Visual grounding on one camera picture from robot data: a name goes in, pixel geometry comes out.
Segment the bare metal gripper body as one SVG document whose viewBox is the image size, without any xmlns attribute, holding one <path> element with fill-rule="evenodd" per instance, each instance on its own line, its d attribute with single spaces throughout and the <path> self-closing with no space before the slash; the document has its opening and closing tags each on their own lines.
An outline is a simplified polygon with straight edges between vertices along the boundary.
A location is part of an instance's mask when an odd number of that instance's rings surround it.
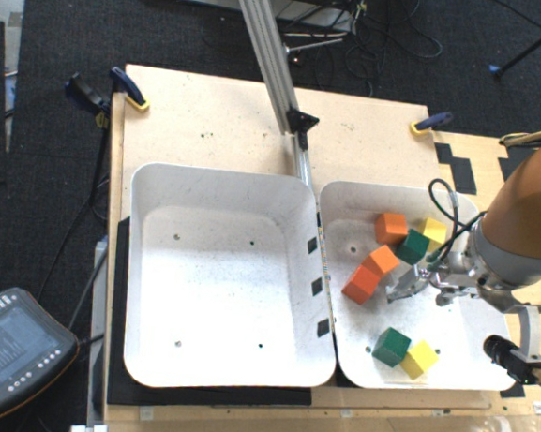
<svg viewBox="0 0 541 432">
<path fill-rule="evenodd" d="M 451 305 L 457 298 L 478 299 L 475 279 L 469 275 L 461 252 L 450 252 L 445 258 L 442 251 L 428 254 L 419 265 L 419 277 L 415 282 L 414 294 L 429 289 L 436 290 L 436 305 Z"/>
</svg>

